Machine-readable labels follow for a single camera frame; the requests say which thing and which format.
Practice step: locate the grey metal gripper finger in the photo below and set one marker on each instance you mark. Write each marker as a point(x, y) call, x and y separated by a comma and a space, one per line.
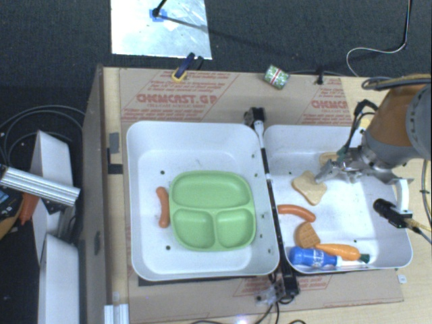
point(332, 162)
point(323, 175)

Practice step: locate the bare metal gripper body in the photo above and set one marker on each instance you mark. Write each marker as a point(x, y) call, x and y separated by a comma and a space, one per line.
point(354, 162)

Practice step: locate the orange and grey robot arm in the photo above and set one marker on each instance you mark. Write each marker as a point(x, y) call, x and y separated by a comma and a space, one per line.
point(391, 120)

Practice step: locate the small tan biscuit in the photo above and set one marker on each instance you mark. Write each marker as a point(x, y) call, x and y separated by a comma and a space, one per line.
point(325, 157)

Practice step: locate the pale bread slice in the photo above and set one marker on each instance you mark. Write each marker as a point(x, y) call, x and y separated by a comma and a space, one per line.
point(308, 189)

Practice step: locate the orange sausage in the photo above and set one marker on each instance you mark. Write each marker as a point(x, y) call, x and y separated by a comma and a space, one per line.
point(297, 211)
point(164, 208)

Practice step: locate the white plastic tray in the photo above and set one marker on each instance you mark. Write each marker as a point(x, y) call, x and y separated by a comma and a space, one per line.
point(189, 147)
point(347, 214)

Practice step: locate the thin black and white rod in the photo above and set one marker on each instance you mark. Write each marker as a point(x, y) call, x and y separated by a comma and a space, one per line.
point(268, 177)

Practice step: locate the brown waffle biscuit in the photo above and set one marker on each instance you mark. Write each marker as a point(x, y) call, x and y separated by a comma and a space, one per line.
point(306, 235)

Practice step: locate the orange carrot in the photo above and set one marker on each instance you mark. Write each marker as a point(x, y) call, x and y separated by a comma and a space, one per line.
point(341, 251)

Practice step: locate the blue bottle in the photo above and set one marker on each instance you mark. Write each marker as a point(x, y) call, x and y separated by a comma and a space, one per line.
point(308, 256)

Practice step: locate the green and white can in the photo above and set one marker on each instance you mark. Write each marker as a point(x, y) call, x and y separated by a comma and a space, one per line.
point(276, 76)

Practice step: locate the green divided plate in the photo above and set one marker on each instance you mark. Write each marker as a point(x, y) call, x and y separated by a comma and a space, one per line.
point(209, 211)

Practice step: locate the brown cardboard board red print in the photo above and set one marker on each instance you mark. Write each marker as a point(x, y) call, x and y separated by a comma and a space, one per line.
point(216, 93)

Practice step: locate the black cylinder on white bracket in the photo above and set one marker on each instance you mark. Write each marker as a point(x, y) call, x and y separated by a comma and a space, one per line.
point(391, 212)

